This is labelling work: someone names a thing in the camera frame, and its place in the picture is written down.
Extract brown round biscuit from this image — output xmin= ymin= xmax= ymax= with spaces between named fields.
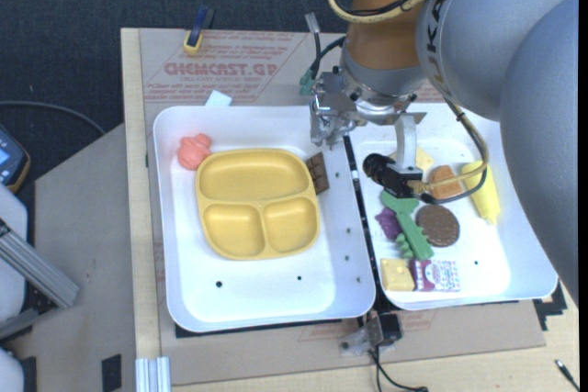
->
xmin=415 ymin=204 xmax=461 ymax=249

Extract black cylinder on white bracket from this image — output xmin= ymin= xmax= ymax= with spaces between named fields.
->
xmin=362 ymin=113 xmax=426 ymax=200

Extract brown chocolate bar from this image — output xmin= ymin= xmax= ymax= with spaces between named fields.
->
xmin=304 ymin=151 xmax=332 ymax=196

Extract yellow cheese block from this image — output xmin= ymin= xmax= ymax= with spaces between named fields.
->
xmin=379 ymin=257 xmax=416 ymax=293

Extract black block with thin wires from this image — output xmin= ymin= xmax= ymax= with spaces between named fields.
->
xmin=379 ymin=313 xmax=404 ymax=344

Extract red and white carton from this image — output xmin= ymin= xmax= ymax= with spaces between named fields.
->
xmin=408 ymin=258 xmax=462 ymax=293

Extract orange bread slice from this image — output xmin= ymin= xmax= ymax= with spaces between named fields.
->
xmin=428 ymin=164 xmax=465 ymax=201

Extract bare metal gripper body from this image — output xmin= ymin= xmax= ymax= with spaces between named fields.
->
xmin=310 ymin=69 xmax=417 ymax=129

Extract yellow divided plate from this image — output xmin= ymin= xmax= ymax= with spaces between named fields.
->
xmin=194 ymin=147 xmax=322 ymax=262

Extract green toy vegetable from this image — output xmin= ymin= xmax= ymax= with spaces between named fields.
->
xmin=379 ymin=189 xmax=435 ymax=262

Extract yellow squeeze bottle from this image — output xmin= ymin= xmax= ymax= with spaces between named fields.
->
xmin=460 ymin=160 xmax=502 ymax=227

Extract white plastic tray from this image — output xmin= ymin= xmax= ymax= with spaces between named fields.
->
xmin=345 ymin=104 xmax=560 ymax=311
xmin=152 ymin=105 xmax=378 ymax=333

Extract brown cardboard board red print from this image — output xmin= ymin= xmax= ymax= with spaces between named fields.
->
xmin=137 ymin=28 xmax=548 ymax=386

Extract purple grapes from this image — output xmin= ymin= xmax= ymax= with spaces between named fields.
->
xmin=374 ymin=207 xmax=401 ymax=241

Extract yellow cheese wedge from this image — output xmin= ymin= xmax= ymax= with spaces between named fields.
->
xmin=388 ymin=145 xmax=435 ymax=174

